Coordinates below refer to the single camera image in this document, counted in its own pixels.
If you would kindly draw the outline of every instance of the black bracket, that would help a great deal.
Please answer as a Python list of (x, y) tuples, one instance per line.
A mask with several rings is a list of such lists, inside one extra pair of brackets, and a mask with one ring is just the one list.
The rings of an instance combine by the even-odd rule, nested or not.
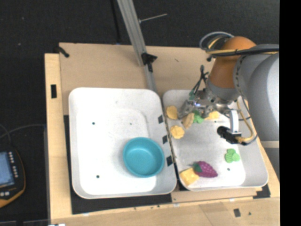
[(153, 72), (151, 63), (153, 63), (158, 57), (147, 54), (147, 53), (143, 53), (143, 54), (141, 54), (141, 58), (142, 58), (143, 64), (147, 65), (149, 72)]

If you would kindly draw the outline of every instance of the plastic bowl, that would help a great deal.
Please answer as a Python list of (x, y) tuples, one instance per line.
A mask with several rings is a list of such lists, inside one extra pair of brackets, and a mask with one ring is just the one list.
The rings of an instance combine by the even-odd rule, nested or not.
[(123, 149), (123, 161), (133, 175), (152, 177), (164, 167), (164, 153), (161, 147), (146, 137), (136, 137), (127, 142)]

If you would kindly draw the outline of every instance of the purple toy vegetable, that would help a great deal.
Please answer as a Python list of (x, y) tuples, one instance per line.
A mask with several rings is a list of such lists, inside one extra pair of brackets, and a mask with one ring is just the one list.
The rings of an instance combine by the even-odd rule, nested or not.
[(214, 178), (218, 176), (217, 172), (213, 169), (213, 167), (205, 161), (198, 161), (194, 163), (193, 170), (200, 177)]

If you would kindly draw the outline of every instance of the device screen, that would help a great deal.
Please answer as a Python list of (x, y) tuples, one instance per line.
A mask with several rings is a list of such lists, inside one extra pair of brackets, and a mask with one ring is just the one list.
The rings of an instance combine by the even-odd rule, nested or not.
[(0, 152), (0, 188), (15, 183), (14, 176), (9, 164), (8, 154)]

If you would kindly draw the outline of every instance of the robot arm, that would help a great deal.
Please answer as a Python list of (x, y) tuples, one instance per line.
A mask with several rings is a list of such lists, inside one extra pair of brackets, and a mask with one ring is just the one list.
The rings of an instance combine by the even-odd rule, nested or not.
[[(214, 37), (204, 48), (207, 37)], [(221, 49), (212, 49), (222, 42)], [(249, 104), (258, 136), (263, 141), (279, 140), (279, 46), (257, 45), (247, 38), (217, 32), (205, 36), (200, 46), (217, 56), (208, 78), (201, 67), (201, 78), (178, 112), (179, 118), (198, 110), (203, 118), (218, 111), (230, 117), (231, 128), (219, 128), (218, 134), (230, 143), (241, 143), (236, 128), (238, 117), (229, 105), (239, 96)], [(206, 87), (198, 90), (201, 81)]]

